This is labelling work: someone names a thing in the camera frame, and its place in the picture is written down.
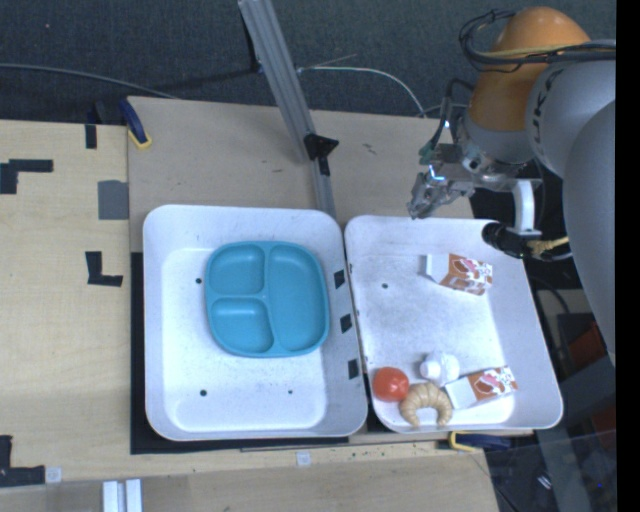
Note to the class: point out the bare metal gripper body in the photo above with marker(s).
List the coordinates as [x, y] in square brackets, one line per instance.
[462, 175]

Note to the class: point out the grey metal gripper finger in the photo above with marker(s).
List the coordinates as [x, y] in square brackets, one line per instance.
[442, 194]
[417, 202]

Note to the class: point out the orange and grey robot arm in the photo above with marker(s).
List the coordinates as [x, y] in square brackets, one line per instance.
[575, 150]

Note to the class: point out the orange and white carton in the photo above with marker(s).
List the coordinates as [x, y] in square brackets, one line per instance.
[467, 275]
[487, 386]

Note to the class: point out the white plastic tray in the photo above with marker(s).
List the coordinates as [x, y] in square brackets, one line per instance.
[425, 325]
[250, 390]

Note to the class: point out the blue divided plate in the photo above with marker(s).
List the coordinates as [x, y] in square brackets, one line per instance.
[295, 295]

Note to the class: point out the small white bottle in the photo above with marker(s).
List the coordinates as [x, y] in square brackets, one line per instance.
[440, 367]

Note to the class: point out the red tomato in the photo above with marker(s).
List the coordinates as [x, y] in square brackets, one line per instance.
[390, 384]

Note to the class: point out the tan croissant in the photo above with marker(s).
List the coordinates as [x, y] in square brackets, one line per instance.
[425, 397]

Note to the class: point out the black cylinder on white bracket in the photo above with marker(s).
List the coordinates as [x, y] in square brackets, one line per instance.
[525, 210]

